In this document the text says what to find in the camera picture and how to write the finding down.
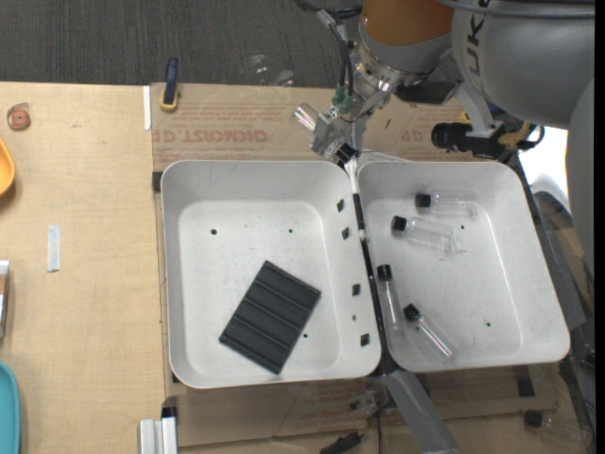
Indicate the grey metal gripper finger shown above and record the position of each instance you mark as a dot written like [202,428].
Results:
[328,135]
[358,135]

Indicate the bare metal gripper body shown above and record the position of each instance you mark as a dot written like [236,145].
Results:
[375,83]

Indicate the brown tape roll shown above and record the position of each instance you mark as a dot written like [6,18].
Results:
[19,117]

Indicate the clear plastic bottle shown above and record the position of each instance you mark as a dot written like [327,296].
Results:
[303,116]

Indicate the black ribbed rectangular pad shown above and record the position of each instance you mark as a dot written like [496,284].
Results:
[270,317]

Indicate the white plastic tray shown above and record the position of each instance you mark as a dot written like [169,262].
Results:
[491,282]
[255,234]

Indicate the thin black and white rod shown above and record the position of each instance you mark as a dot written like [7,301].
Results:
[366,249]

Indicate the black cylinder on white bracket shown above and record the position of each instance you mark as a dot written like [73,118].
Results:
[477,140]

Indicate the teal plate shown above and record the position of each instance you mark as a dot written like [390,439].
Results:
[8,409]

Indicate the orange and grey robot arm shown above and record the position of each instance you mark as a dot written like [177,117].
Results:
[520,50]

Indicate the brown cardboard board red print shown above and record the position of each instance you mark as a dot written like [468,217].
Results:
[264,126]

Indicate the orange plate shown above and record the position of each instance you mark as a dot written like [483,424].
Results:
[5,168]

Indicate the clear bottle with black cap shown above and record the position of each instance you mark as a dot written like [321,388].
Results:
[427,331]
[423,232]
[446,205]
[555,426]
[388,296]

